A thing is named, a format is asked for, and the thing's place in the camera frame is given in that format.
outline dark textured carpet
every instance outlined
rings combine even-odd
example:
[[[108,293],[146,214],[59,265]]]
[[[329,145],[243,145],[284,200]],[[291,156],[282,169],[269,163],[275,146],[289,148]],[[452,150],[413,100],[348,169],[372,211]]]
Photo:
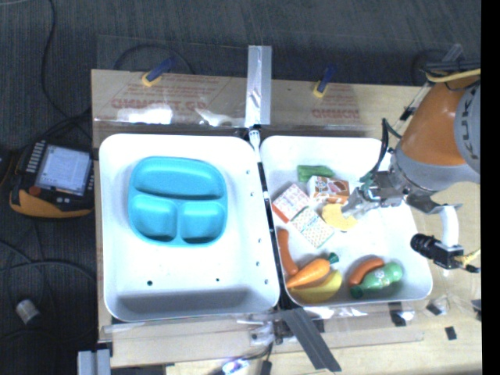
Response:
[[[246,47],[271,45],[275,78],[316,80],[325,63],[334,62],[334,81],[367,84],[422,84],[415,64],[438,59],[455,43],[466,58],[480,58],[481,0],[5,4],[12,1],[0,0],[0,145],[9,149],[88,109],[92,68],[145,70],[165,58],[165,47],[182,55],[180,72],[244,77]],[[89,122],[81,127],[88,132]],[[77,128],[65,138],[88,143]],[[95,285],[80,271],[95,271],[94,217],[23,217],[9,208],[7,187],[0,201],[0,373],[76,374],[77,352],[96,339]],[[78,269],[6,270],[48,260]],[[22,298],[41,311],[42,330],[28,330],[14,312]]]

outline blue compartment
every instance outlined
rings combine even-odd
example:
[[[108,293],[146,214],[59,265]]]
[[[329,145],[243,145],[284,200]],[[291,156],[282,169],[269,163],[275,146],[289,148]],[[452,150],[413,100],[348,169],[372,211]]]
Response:
[[[128,216],[142,240],[164,245],[207,245],[226,228],[227,188],[207,162],[148,157],[132,171]]]

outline wooden table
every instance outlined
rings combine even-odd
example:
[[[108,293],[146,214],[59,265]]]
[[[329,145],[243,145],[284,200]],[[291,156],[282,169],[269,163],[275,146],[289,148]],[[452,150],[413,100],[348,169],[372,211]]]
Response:
[[[107,103],[103,96],[113,95],[109,91],[103,91],[103,88],[112,88],[116,84],[120,89],[120,82],[123,79],[128,79],[127,73],[115,71],[93,73],[95,117],[93,131],[96,149],[110,134],[123,131],[161,132],[161,127],[128,127],[123,123],[96,120],[101,108]],[[306,82],[279,81],[276,85],[273,84],[273,101],[295,101],[297,105],[307,105],[310,100],[304,96],[309,96],[312,86]],[[418,87],[361,84],[331,85],[330,88],[333,92],[337,90],[343,94],[347,104],[346,112],[355,113],[358,119],[356,123],[359,127],[350,131],[361,130],[364,136],[372,138],[380,138],[381,119],[387,118],[390,123],[395,122],[403,108],[412,101],[419,90]],[[313,113],[313,110],[314,108],[310,108],[309,112]],[[288,117],[286,107],[278,107],[277,112],[280,112],[283,119]],[[316,114],[313,118],[315,121],[321,117]],[[328,118],[322,118],[322,121],[327,123]],[[345,132],[345,128],[339,127],[337,131],[341,134]],[[112,368],[174,363],[165,367],[166,373],[210,374],[235,355],[262,350],[263,347],[255,346],[249,337],[249,330],[258,326],[237,323],[233,318],[208,321],[160,321],[146,323],[144,326],[111,325],[112,317],[103,301],[98,161],[95,165],[99,329],[102,341],[112,341]],[[459,243],[466,252],[479,248],[480,185],[456,184],[434,196],[434,200],[440,203],[463,203],[463,207],[458,211]],[[437,238],[441,236],[439,216],[425,216],[416,211],[413,211],[413,214],[419,232],[433,234]],[[430,266],[434,289],[429,300],[410,305],[408,310],[414,316],[408,322],[408,326],[396,327],[389,315],[379,312],[364,319],[358,318],[354,322],[342,318],[325,322],[323,338],[340,363],[342,373],[353,375],[482,373],[481,322],[474,316],[475,312],[470,305],[471,295],[477,292],[478,288],[480,296],[479,275],[456,270],[445,277],[435,265]],[[435,316],[426,309],[429,301],[443,303],[446,313]],[[455,339],[448,339],[447,328],[455,331]],[[294,338],[280,345],[274,345],[270,361],[273,364],[273,374],[324,372],[314,370],[309,358]],[[259,365],[260,360],[253,360],[250,367],[241,373],[259,373]]]

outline yellow disc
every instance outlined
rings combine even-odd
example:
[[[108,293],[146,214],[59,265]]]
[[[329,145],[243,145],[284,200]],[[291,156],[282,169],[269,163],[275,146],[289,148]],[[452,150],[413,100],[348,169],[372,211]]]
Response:
[[[358,221],[353,216],[344,218],[341,207],[342,204],[326,204],[323,207],[321,216],[323,217],[324,221],[331,227],[339,230],[349,230],[354,227],[358,223]]]

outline blue and yellow clamp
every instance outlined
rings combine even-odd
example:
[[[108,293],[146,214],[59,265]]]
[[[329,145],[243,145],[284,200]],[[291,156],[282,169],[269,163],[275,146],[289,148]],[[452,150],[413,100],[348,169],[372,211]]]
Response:
[[[162,78],[162,74],[168,72],[175,65],[175,58],[169,57],[168,59],[162,61],[156,68],[152,69],[148,73],[142,76],[142,83],[144,86],[150,88],[152,85],[157,84]]]
[[[316,82],[316,84],[314,85],[314,89],[312,90],[312,93],[317,98],[322,98],[325,95],[328,87],[328,82],[331,81],[331,78],[336,72],[337,67],[334,64],[327,65],[327,68],[323,72],[323,76]]]

